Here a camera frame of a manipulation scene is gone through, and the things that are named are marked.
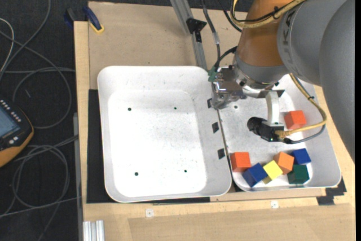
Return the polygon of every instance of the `dark green block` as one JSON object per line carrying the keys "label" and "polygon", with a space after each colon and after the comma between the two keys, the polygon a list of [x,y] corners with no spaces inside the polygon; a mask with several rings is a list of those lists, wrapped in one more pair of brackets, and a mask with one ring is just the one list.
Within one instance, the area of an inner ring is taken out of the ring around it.
{"label": "dark green block", "polygon": [[287,177],[290,184],[303,184],[310,179],[306,165],[293,165],[293,170]]}

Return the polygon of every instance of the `block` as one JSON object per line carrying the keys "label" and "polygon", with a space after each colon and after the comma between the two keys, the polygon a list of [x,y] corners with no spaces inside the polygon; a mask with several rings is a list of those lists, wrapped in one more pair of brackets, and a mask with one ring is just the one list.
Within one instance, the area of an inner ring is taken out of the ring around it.
{"label": "block", "polygon": [[291,153],[294,156],[294,164],[297,165],[306,165],[311,162],[309,153],[305,148],[300,148],[299,150],[294,150]]}
{"label": "block", "polygon": [[303,111],[290,111],[284,116],[284,122],[289,130],[299,129],[307,124]]}
{"label": "block", "polygon": [[268,164],[263,166],[264,170],[267,173],[267,177],[263,179],[265,184],[271,182],[275,178],[282,175],[281,168],[277,165],[275,160],[270,161]]}
{"label": "block", "polygon": [[286,154],[285,152],[279,152],[273,157],[277,165],[281,168],[282,173],[286,175],[292,171],[294,157]]}
{"label": "block", "polygon": [[293,170],[287,174],[290,184],[304,184],[310,179],[306,165],[293,165]]}
{"label": "block", "polygon": [[233,172],[244,172],[252,166],[248,152],[234,152],[231,155],[231,164]]}
{"label": "block", "polygon": [[252,188],[259,181],[267,177],[267,173],[260,163],[250,167],[242,173],[243,178],[246,180],[248,185]]}

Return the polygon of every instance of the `multimeter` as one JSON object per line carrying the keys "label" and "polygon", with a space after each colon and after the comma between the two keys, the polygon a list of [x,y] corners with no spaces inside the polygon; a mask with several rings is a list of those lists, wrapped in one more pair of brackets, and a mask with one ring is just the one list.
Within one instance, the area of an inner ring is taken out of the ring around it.
{"label": "multimeter", "polygon": [[33,135],[34,128],[24,112],[0,95],[0,167],[20,153]]}

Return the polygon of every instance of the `orange block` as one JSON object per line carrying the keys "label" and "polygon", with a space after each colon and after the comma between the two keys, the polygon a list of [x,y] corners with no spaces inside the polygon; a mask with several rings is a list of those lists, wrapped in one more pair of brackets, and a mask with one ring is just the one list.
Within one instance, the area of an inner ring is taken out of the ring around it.
{"label": "orange block", "polygon": [[290,111],[284,116],[286,127],[289,130],[299,129],[307,124],[303,111]]}
{"label": "orange block", "polygon": [[293,169],[294,157],[286,154],[285,152],[279,152],[273,157],[277,165],[281,168],[284,175],[291,172]]}
{"label": "orange block", "polygon": [[248,152],[234,152],[231,155],[231,165],[233,172],[244,172],[251,167]]}

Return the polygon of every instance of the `yellow cube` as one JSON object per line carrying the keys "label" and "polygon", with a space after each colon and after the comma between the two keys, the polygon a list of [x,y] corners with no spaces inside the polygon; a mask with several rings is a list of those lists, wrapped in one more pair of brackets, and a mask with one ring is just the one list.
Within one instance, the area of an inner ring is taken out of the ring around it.
{"label": "yellow cube", "polygon": [[270,161],[268,164],[264,165],[263,168],[268,175],[268,177],[263,179],[263,182],[265,184],[271,182],[272,180],[283,174],[282,169],[277,165],[275,160]]}

